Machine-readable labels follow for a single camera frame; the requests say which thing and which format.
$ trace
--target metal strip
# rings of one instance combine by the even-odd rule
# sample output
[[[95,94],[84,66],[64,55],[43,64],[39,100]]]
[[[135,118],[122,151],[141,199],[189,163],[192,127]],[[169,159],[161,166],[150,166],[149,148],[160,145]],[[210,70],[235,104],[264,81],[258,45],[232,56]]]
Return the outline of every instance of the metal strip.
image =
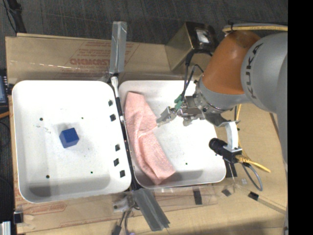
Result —
[[[113,22],[110,74],[121,73],[124,71],[125,51],[126,51],[126,22]]]
[[[0,235],[11,235],[11,222],[5,221],[0,225]]]
[[[170,221],[149,189],[135,190],[133,196],[151,231],[162,231],[169,227]]]

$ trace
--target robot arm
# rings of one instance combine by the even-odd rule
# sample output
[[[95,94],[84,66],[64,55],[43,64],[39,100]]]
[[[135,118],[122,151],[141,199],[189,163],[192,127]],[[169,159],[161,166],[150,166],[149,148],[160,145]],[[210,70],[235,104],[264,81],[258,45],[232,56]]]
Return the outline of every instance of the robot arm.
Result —
[[[224,119],[221,113],[238,104],[250,102],[276,113],[288,178],[287,73],[287,32],[260,38],[252,31],[232,31],[216,48],[194,94],[182,98],[181,106],[168,108],[168,112],[171,119],[175,114],[183,117],[185,126],[199,118],[226,129],[231,121]],[[158,122],[164,123],[165,118],[159,118]],[[285,225],[288,229],[288,214]]]

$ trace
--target green cable tie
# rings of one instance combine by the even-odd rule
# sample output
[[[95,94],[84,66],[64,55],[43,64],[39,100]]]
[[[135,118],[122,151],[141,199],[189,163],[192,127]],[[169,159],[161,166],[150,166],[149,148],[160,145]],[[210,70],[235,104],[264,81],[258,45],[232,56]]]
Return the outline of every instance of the green cable tie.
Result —
[[[176,98],[175,100],[174,100],[174,103],[178,103],[179,101],[181,101],[181,94],[178,96],[178,98]]]
[[[176,105],[175,105],[175,109],[178,110],[182,105],[182,101],[180,100]]]

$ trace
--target blue block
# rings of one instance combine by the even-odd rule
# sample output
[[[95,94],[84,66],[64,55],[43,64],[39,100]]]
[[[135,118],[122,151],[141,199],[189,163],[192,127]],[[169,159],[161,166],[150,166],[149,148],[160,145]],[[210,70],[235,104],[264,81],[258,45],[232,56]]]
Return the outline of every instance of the blue block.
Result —
[[[64,130],[60,134],[60,140],[64,148],[68,148],[78,143],[79,137],[75,128]]]

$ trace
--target towel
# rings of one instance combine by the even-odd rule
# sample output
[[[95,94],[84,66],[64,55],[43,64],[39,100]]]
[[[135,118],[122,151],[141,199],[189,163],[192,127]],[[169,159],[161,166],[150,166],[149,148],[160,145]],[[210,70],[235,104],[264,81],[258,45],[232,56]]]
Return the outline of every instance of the towel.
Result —
[[[129,141],[141,170],[159,185],[170,177],[175,169],[164,154],[153,129],[157,117],[143,95],[128,92],[125,103],[125,121]]]

